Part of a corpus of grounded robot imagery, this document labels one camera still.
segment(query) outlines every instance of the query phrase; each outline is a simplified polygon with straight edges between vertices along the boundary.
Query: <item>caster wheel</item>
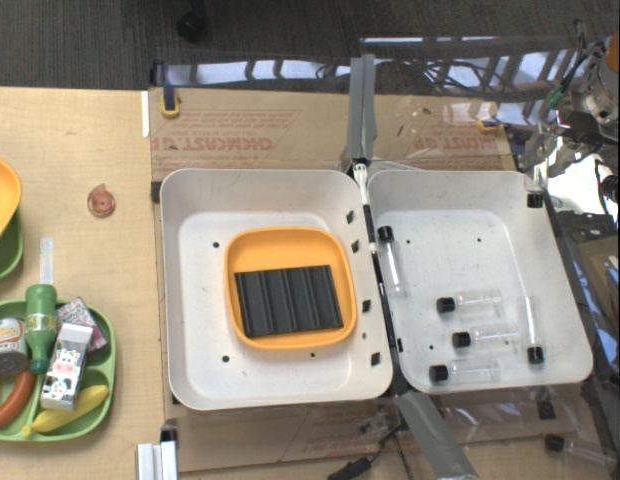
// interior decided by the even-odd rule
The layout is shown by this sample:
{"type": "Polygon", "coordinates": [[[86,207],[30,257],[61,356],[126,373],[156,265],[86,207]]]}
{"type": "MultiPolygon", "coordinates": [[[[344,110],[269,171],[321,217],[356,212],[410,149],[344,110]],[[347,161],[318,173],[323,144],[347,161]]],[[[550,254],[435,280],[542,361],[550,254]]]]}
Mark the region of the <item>caster wheel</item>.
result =
{"type": "Polygon", "coordinates": [[[194,12],[189,12],[177,23],[177,32],[186,41],[194,42],[203,35],[205,21],[194,12]]]}

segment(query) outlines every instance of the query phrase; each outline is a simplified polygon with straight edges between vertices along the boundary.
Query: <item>clear vial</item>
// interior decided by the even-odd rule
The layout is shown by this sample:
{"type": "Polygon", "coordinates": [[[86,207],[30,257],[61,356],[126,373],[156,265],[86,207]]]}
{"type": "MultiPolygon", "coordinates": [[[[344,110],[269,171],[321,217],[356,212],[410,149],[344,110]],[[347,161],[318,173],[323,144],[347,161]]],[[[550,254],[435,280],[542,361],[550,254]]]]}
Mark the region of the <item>clear vial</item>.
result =
{"type": "Polygon", "coordinates": [[[515,323],[499,323],[470,327],[467,331],[452,335],[452,346],[457,349],[491,350],[513,348],[521,340],[515,323]]]}
{"type": "Polygon", "coordinates": [[[617,466],[617,454],[599,444],[590,443],[577,438],[563,437],[557,434],[545,436],[546,450],[565,453],[605,466],[614,471],[617,466]]]}
{"type": "Polygon", "coordinates": [[[386,293],[405,295],[407,285],[405,283],[403,264],[399,246],[394,240],[392,227],[382,226],[377,230],[379,236],[379,262],[386,293]]]}
{"type": "Polygon", "coordinates": [[[499,316],[503,308],[503,295],[498,288],[467,290],[437,299],[440,314],[451,313],[461,317],[485,315],[499,316]]]}
{"type": "Polygon", "coordinates": [[[517,301],[521,341],[528,354],[528,362],[533,365],[543,364],[543,338],[539,326],[539,308],[536,297],[521,297],[517,301]]]}
{"type": "Polygon", "coordinates": [[[491,357],[455,359],[447,364],[430,367],[430,381],[433,384],[473,384],[499,380],[499,362],[491,357]]]}

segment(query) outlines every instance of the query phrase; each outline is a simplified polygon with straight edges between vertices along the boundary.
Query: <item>wooden surface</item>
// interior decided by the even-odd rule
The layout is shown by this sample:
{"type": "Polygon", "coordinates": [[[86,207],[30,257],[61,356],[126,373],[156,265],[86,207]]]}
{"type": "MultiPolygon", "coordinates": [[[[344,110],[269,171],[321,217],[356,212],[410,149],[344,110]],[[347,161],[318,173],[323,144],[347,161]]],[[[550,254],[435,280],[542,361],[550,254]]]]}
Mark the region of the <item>wooden surface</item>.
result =
{"type": "MultiPolygon", "coordinates": [[[[19,173],[25,233],[22,265],[0,281],[0,301],[23,297],[39,280],[39,239],[54,237],[60,297],[81,295],[117,332],[117,378],[109,416],[90,434],[59,443],[0,441],[0,473],[10,479],[133,479],[137,444],[156,443],[164,423],[160,319],[148,139],[138,92],[0,88],[0,157],[19,173]],[[105,183],[117,208],[97,219],[88,193],[105,183]]],[[[594,439],[583,400],[575,401],[583,436],[594,439]]],[[[608,479],[601,467],[549,456],[541,436],[464,446],[482,479],[608,479]]],[[[390,451],[368,479],[407,478],[390,451]]],[[[201,450],[215,454],[214,446],[201,450]]],[[[421,453],[407,453],[415,478],[433,479],[421,453]]],[[[187,479],[317,479],[348,459],[213,470],[187,479]]]]}

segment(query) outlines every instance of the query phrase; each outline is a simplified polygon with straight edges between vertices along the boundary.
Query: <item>cable connector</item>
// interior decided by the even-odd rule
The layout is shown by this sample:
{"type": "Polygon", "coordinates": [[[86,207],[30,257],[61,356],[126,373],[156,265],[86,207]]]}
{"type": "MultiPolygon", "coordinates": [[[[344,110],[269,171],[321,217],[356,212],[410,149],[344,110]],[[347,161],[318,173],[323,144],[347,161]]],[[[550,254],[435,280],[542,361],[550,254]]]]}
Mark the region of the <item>cable connector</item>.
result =
{"type": "Polygon", "coordinates": [[[561,84],[555,85],[546,96],[546,108],[548,110],[557,110],[559,103],[563,99],[564,89],[561,84]]]}
{"type": "Polygon", "coordinates": [[[368,471],[371,465],[372,463],[367,457],[357,459],[354,462],[348,462],[339,471],[336,471],[328,476],[328,480],[350,480],[351,478],[368,471]]]}

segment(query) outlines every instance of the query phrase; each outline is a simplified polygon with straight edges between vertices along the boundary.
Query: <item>cow print carton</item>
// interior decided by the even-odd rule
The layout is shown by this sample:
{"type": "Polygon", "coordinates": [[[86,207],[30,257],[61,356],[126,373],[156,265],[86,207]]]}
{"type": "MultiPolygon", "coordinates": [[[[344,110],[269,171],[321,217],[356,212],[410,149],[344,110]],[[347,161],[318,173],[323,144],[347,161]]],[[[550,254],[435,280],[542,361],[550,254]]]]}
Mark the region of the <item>cow print carton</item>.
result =
{"type": "Polygon", "coordinates": [[[74,410],[91,338],[92,327],[68,323],[61,326],[39,397],[41,407],[74,410]]]}

